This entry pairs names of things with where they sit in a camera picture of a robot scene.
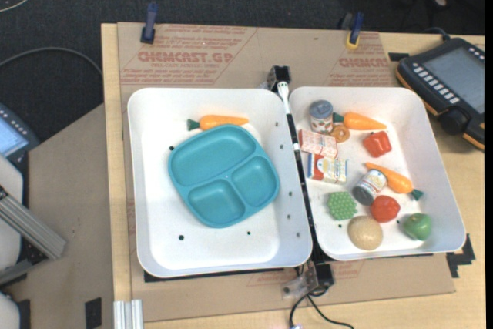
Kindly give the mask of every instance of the black knob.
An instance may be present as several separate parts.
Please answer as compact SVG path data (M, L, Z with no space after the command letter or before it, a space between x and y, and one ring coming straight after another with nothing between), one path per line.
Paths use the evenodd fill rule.
M468 115L457 107L448 110L440 117L441 127L449 135L458 135L459 133L463 133L468 126L468 123Z

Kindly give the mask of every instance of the blue clamp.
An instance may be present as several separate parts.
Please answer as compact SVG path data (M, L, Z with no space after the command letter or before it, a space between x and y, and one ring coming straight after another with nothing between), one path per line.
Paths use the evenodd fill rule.
M146 26L142 28L140 42L145 42L146 44L154 43L154 34L156 33L156 30L154 29L154 24L156 23L156 16L157 3L151 2L147 6Z
M353 27L347 34L346 47L356 49L360 43L360 32L363 26L363 13L358 12L354 17Z

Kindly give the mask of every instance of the red and white box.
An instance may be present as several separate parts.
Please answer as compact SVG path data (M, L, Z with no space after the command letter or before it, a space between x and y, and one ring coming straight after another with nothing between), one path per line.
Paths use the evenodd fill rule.
M300 130L298 133L300 149L306 153L316 153L327 158L337 158L337 143L335 137Z

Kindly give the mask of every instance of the device screen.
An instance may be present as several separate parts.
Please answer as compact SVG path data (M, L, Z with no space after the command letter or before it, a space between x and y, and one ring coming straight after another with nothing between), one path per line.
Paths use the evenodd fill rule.
M27 146L29 141L14 130L5 120L0 118L0 154L9 156L18 149Z
M485 64L467 49L454 49L423 64L477 112L485 112Z

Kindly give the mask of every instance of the wooden table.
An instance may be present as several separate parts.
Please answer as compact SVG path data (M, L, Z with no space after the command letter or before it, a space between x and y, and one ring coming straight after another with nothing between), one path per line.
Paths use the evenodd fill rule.
M484 36L463 36L484 45ZM441 42L439 35L381 33L386 52L419 53ZM109 200L112 232L112 268L115 300L132 300L126 187L122 144L122 111L119 86L118 32L116 24L102 25L102 62L109 166ZM437 296L340 304L321 307L331 319L364 327L464 328L486 327L485 286L485 155L456 136L448 136L432 122L441 156L458 201L475 252L472 265L460 266L454 279L456 292ZM164 321L148 328L288 328L288 310L232 314ZM295 322L306 329L334 327L311 307L300 308Z

